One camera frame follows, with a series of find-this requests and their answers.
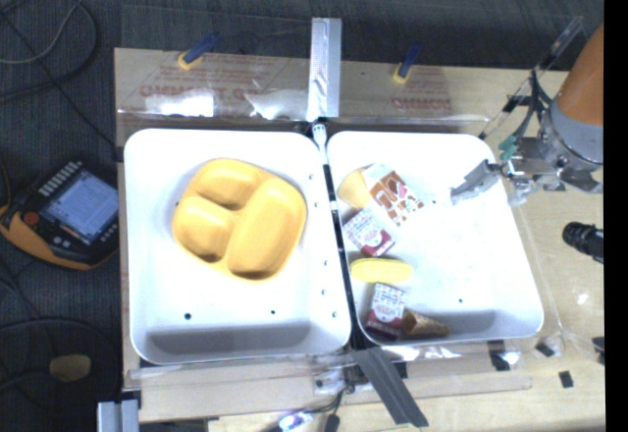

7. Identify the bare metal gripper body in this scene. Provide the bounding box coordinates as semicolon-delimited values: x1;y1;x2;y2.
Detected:
500;135;604;196

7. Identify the brown waffle cone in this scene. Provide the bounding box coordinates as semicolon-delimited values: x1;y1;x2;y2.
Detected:
400;310;451;341

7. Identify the black cylinder on white bracket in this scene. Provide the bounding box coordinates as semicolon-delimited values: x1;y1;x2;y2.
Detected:
561;220;605;265

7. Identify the thin black and white rod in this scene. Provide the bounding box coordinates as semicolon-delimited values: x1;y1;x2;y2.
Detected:
310;122;365;349

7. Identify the yellow corn cob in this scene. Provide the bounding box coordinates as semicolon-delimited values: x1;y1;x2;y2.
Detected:
348;256;415;285

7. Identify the tall red and white carton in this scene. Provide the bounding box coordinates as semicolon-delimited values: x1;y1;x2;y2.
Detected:
364;282;409;341

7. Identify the orange and white carton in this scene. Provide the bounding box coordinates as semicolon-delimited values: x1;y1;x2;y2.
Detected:
361;162;426;228

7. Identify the yellow divided plate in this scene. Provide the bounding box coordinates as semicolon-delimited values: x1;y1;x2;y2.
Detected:
171;157;309;282

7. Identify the white plastic tray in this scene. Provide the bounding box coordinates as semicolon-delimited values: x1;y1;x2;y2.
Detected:
122;127;353;366
325;130;546;349

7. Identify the yellow pizza slice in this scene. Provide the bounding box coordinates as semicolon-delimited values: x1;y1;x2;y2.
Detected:
337;167;373;211

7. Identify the small red and white carton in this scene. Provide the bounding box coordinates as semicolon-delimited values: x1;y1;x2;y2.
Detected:
340;208;396;258

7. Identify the brown cardboard board red print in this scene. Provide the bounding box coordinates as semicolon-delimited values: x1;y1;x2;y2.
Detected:
113;46;605;423

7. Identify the yellow-brown potato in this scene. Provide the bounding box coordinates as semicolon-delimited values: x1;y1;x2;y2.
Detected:
48;352;93;383

